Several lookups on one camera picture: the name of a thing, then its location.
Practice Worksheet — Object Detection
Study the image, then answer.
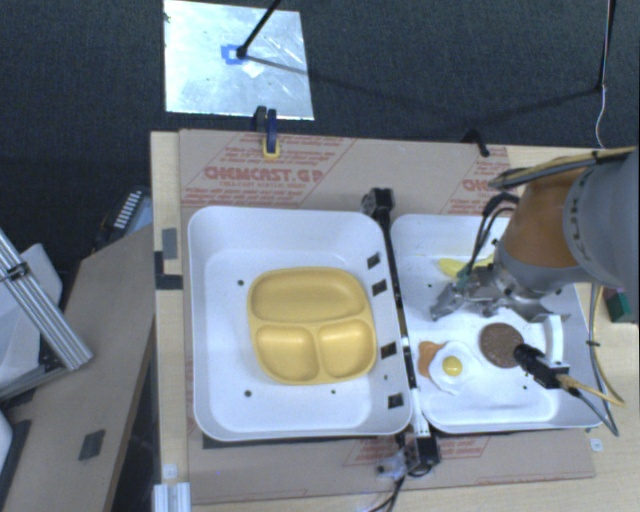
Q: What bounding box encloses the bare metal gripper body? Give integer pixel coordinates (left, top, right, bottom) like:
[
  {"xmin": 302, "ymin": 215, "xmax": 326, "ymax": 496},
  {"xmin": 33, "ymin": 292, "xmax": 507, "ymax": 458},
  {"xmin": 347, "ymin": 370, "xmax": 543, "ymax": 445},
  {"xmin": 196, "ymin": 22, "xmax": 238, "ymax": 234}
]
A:
[{"xmin": 457, "ymin": 267, "xmax": 571, "ymax": 324}]

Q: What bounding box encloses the yellow banana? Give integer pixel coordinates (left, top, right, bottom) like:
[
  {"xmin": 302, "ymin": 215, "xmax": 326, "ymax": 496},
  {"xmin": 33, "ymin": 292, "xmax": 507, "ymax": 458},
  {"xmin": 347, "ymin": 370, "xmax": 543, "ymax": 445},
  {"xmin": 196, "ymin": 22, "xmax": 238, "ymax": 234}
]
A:
[{"xmin": 437, "ymin": 253, "xmax": 497, "ymax": 278}]

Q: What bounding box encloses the white plastic tray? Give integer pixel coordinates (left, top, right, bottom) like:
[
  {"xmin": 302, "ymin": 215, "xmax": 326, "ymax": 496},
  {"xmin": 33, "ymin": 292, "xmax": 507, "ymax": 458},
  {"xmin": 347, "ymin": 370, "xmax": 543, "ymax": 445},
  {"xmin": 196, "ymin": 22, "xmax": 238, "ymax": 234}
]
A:
[
  {"xmin": 390, "ymin": 213, "xmax": 607, "ymax": 435},
  {"xmin": 187, "ymin": 205, "xmax": 415, "ymax": 443}
]

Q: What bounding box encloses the yellow divided plate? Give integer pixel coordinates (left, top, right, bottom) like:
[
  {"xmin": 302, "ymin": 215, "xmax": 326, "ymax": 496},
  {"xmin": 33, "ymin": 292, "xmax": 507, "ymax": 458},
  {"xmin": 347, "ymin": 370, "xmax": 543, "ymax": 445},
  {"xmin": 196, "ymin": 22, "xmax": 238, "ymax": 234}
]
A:
[{"xmin": 246, "ymin": 266, "xmax": 378, "ymax": 386}]

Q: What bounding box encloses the brown round biscuit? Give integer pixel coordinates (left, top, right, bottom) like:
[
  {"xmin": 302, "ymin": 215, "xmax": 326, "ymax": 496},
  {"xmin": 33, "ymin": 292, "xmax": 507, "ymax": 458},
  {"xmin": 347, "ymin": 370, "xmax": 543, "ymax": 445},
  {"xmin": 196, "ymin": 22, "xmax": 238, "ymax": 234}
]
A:
[{"xmin": 478, "ymin": 322, "xmax": 527, "ymax": 370}]

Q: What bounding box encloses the brown cardboard board red print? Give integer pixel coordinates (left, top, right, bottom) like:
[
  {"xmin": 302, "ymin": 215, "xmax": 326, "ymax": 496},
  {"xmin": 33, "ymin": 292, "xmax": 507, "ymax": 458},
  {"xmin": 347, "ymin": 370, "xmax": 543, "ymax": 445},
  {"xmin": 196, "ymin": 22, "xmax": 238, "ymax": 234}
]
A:
[{"xmin": 178, "ymin": 128, "xmax": 598, "ymax": 505}]

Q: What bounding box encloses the black cylinder on white bracket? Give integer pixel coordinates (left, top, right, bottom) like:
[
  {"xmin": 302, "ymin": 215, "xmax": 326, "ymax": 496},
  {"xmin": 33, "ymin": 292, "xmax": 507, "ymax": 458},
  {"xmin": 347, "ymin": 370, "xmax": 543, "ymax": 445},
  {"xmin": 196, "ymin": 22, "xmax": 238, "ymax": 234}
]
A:
[{"xmin": 512, "ymin": 313, "xmax": 572, "ymax": 391}]

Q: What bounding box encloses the green and red block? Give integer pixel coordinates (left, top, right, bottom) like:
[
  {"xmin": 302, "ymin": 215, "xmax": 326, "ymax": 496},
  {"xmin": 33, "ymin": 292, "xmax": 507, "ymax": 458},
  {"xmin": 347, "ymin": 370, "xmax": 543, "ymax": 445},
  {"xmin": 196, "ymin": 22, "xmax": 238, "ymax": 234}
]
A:
[{"xmin": 602, "ymin": 288, "xmax": 633, "ymax": 324}]

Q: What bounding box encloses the thin black and white rod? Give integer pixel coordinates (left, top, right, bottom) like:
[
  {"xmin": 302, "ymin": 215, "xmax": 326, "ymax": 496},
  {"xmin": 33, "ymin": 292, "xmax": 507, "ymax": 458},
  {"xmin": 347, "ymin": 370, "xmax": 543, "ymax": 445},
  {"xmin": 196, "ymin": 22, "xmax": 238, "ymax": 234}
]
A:
[{"xmin": 381, "ymin": 209, "xmax": 427, "ymax": 437}]

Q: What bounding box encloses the white and yellow fried egg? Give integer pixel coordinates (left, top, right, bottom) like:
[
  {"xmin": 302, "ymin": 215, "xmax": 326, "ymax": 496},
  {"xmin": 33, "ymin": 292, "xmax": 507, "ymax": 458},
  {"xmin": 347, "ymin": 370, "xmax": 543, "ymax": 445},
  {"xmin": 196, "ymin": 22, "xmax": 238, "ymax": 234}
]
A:
[{"xmin": 428, "ymin": 340, "xmax": 482, "ymax": 397}]

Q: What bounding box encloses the orange flat toy slice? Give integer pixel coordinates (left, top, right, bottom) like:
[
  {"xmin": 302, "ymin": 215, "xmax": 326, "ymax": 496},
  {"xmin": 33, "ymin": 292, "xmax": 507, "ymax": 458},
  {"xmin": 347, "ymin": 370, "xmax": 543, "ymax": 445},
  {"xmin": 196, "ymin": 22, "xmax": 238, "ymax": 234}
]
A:
[{"xmin": 417, "ymin": 340, "xmax": 447, "ymax": 380}]

